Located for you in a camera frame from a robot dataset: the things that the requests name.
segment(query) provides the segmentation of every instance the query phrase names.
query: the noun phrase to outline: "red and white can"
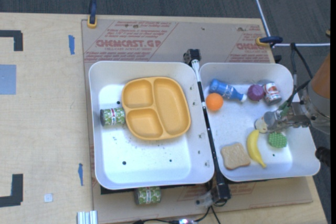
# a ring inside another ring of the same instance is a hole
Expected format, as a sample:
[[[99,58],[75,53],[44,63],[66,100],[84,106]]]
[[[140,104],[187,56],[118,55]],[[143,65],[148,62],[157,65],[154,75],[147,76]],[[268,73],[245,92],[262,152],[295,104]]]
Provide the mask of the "red and white can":
[[[268,105],[279,103],[282,100],[280,92],[274,82],[268,82],[264,84],[262,88],[265,92],[264,99]]]

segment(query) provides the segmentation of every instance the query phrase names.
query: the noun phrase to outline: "wooden table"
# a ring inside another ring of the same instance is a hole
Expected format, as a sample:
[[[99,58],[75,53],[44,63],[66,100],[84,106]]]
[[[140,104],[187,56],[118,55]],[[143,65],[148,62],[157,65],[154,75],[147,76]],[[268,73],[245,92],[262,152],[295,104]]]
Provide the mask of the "wooden table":
[[[81,45],[81,20],[86,18],[0,14],[0,30],[20,30],[24,37],[23,51],[13,50],[13,38],[0,38],[0,65],[16,65],[16,94],[0,94],[0,197],[11,195],[13,174],[24,177],[23,202],[20,206],[0,207],[1,223],[76,223],[77,212],[93,210]],[[75,38],[74,55],[69,52],[68,35]],[[79,164],[83,167],[83,185]],[[307,177],[307,181],[312,203],[222,212],[218,217],[222,223],[327,223],[312,177]],[[52,194],[53,201],[45,202],[45,194]],[[204,223],[216,220],[209,214]]]

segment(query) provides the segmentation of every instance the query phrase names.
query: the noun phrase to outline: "blue clamp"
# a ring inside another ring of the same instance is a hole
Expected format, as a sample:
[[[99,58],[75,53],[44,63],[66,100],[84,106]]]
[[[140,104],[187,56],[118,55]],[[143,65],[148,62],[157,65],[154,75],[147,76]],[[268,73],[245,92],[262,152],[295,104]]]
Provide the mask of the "blue clamp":
[[[258,46],[270,46],[273,47],[277,43],[281,43],[283,41],[282,37],[276,37],[276,36],[270,36],[270,37],[257,37],[256,38],[256,44]]]
[[[89,6],[88,27],[94,29],[97,26],[97,0],[91,0]]]

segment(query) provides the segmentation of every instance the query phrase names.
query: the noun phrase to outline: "blue square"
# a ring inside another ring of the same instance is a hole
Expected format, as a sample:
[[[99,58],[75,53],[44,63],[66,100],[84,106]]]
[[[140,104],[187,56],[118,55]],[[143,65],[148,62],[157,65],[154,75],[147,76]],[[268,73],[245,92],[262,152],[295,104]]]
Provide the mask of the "blue square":
[[[16,94],[16,65],[0,65],[0,94]]]

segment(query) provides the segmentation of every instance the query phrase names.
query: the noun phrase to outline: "black corner marker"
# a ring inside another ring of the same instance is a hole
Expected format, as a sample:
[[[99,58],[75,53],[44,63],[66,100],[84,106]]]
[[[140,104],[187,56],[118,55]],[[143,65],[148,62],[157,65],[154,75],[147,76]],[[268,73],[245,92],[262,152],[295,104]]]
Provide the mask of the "black corner marker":
[[[13,37],[14,51],[23,51],[23,38],[20,30],[0,30],[0,37]]]
[[[0,207],[21,205],[23,201],[23,174],[12,175],[10,196],[0,197]]]

